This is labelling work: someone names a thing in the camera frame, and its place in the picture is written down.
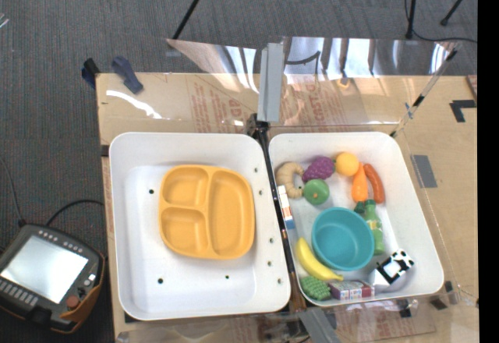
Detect yellow banana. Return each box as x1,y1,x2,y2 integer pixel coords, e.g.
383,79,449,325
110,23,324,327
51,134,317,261
295,236,345,282

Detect teal bowl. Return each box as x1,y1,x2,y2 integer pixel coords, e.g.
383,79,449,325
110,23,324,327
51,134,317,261
311,207,376,271

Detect orange sausage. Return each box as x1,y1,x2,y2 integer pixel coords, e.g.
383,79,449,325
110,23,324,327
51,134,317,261
363,163,386,205

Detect maroon small box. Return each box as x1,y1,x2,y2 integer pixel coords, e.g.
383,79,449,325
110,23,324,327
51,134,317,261
327,279,376,301

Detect green apple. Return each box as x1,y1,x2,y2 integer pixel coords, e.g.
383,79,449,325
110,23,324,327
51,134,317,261
303,179,331,207

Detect white orange blue packet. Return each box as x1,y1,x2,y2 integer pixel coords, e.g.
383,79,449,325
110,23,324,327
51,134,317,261
277,184,296,230

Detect yellow divided plate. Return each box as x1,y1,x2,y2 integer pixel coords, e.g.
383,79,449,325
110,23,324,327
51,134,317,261
158,164,257,260

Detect green bottle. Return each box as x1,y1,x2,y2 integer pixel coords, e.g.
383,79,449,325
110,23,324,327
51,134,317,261
353,199,387,256

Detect thin black and white rod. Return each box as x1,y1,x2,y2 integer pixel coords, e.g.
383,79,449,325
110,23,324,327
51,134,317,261
255,129,307,311

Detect yellow orange fruit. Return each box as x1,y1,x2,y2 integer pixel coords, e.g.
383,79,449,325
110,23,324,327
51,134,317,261
334,152,360,178

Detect brown cardboard board red print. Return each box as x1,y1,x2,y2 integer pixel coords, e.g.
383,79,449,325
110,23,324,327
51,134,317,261
94,72,479,343

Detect orange carrot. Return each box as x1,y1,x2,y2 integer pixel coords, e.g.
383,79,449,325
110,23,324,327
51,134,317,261
351,162,370,203

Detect tan croissant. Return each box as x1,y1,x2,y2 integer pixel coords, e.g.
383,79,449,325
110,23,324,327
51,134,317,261
274,161,306,200

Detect white plastic tray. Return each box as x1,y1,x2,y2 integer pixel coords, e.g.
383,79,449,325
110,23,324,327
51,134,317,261
267,131,445,308
108,132,292,321

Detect purple grapes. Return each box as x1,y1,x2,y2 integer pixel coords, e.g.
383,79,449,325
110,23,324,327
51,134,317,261
301,155,336,183

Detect black and white carton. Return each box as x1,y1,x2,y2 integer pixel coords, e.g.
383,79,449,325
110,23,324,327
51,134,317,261
367,249,416,293

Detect black block with wires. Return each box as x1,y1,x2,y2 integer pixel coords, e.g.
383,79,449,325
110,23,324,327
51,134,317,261
245,113,271,140

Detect green waffle biscuit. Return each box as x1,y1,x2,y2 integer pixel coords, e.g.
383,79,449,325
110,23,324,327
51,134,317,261
299,275,332,302

